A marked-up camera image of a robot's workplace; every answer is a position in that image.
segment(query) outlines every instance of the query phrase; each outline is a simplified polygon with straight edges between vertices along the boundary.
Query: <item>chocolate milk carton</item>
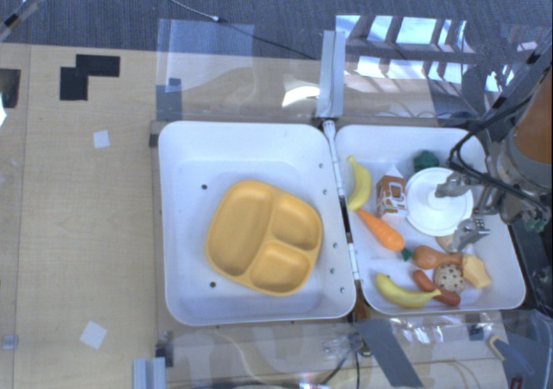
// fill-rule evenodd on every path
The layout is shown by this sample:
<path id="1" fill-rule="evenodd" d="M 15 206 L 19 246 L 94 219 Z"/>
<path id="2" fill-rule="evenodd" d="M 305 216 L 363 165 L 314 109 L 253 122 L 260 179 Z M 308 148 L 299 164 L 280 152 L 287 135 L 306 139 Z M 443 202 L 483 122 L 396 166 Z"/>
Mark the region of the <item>chocolate milk carton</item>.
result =
<path id="1" fill-rule="evenodd" d="M 405 179 L 395 166 L 389 168 L 377 183 L 377 216 L 392 225 L 407 217 Z"/>

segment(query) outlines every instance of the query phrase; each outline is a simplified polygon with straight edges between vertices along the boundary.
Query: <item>orange carrot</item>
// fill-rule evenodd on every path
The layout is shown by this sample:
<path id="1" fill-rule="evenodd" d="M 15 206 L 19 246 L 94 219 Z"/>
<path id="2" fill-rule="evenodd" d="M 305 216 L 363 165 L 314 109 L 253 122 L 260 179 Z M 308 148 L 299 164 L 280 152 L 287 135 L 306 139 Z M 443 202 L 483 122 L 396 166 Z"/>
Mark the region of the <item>orange carrot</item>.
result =
<path id="1" fill-rule="evenodd" d="M 401 251 L 404 248 L 404 238 L 393 227 L 382 221 L 378 217 L 367 213 L 363 209 L 357 210 L 357 215 L 363 220 L 363 223 L 370 229 L 372 235 L 391 251 Z"/>

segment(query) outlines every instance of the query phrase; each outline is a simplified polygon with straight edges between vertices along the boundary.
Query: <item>white paper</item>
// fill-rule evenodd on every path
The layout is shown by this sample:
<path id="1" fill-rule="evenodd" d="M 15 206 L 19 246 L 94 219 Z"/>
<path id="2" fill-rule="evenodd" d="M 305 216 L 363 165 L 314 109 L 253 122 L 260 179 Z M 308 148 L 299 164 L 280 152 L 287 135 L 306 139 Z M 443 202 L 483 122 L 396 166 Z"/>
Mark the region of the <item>white paper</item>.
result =
<path id="1" fill-rule="evenodd" d="M 107 148 L 110 145 L 110 135 L 107 131 L 94 132 L 94 148 Z"/>
<path id="2" fill-rule="evenodd" d="M 98 350 L 104 341 L 107 329 L 101 327 L 99 324 L 89 321 L 85 330 L 80 336 L 80 340 L 87 346 Z"/>

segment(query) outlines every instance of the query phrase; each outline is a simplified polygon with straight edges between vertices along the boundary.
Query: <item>orange divided plate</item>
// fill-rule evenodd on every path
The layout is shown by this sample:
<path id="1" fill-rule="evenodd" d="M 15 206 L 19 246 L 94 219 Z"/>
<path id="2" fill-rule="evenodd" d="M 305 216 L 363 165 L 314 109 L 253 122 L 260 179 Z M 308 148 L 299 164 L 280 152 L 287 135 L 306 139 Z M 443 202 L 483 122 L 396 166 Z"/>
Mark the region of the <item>orange divided plate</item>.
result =
<path id="1" fill-rule="evenodd" d="M 283 297 L 305 284 L 321 241 L 321 217 L 308 203 L 270 184 L 245 180 L 223 196 L 205 249 L 221 275 Z"/>

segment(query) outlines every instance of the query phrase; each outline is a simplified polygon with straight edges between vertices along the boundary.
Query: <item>yellow banana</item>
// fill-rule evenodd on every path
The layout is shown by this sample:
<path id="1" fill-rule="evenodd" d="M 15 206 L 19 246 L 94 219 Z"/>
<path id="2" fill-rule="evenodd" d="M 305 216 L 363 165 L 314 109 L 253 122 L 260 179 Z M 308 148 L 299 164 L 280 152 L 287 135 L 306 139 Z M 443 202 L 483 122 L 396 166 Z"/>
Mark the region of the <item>yellow banana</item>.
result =
<path id="1" fill-rule="evenodd" d="M 357 163 L 353 156 L 349 156 L 347 161 L 352 164 L 353 177 L 355 177 L 355 187 L 347 199 L 347 208 L 350 211 L 357 211 L 369 200 L 369 196 L 371 195 L 371 173 L 365 166 Z"/>
<path id="2" fill-rule="evenodd" d="M 377 274 L 376 282 L 378 290 L 386 300 L 404 308 L 421 308 L 430 298 L 441 294 L 439 289 L 434 289 L 432 292 L 406 290 L 397 286 L 389 277 L 381 273 Z"/>

